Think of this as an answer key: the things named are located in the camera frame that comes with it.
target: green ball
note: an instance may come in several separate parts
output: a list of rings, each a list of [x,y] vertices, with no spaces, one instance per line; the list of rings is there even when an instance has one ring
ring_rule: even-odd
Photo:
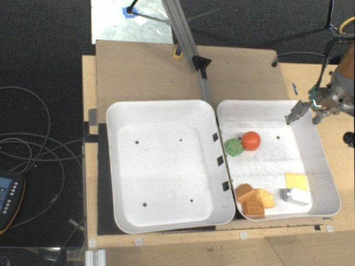
[[[224,148],[226,153],[232,157],[238,156],[244,151],[242,142],[235,138],[227,140],[224,143]]]

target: multimeter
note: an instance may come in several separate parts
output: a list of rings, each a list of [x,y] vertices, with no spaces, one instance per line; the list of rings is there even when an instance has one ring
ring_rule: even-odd
[[[26,181],[19,172],[0,171],[0,234],[4,233],[20,208]]]

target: yellow cable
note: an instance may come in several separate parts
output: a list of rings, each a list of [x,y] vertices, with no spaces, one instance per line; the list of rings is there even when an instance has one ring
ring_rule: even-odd
[[[339,34],[343,34],[343,29],[349,25],[351,22],[354,22],[355,21],[355,16],[354,17],[351,17],[351,18],[348,18],[346,21],[344,21],[340,27],[339,27],[339,30],[338,30],[338,33]]]

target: yellow block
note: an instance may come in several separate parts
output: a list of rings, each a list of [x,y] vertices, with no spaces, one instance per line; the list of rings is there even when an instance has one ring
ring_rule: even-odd
[[[306,175],[286,172],[285,177],[286,177],[286,188],[298,188],[298,189],[308,191]]]
[[[260,201],[263,208],[275,207],[275,202],[273,200],[273,195],[264,189],[257,188],[255,198]]]

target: brown waffle block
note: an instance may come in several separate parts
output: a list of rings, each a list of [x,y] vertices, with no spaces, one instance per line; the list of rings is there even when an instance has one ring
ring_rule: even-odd
[[[243,203],[248,199],[254,197],[256,190],[252,188],[248,183],[244,183],[239,186],[235,191],[235,196],[237,197],[237,201],[239,203]]]
[[[259,200],[251,198],[243,203],[243,213],[246,216],[264,215],[265,211]]]

